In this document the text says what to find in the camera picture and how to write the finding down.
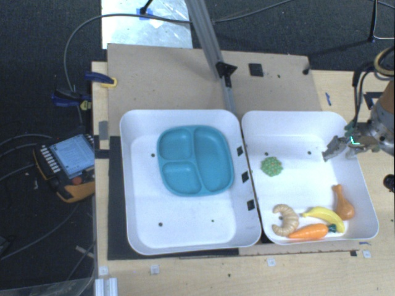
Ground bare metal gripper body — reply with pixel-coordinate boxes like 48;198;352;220
348;124;395;155

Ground white plastic tray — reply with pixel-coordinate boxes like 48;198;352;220
241;110;380;247
118;109;264;257

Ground brown chicken drumstick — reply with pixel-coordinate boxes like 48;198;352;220
331;183;356;221

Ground green grapes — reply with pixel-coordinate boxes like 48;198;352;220
260;155;284;178

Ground yellow banana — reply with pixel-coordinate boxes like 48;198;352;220
301;205;346;234

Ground beige croissant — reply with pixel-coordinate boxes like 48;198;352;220
271;203;300;237

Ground orange carrot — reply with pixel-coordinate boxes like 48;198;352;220
288;223;338;241

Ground blue divided plate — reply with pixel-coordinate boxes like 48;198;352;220
156;125;235;197

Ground brown cardboard board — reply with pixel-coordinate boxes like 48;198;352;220
106;43;360;257

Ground black cylinder on white bracket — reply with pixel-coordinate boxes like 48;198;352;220
383;173;395;193

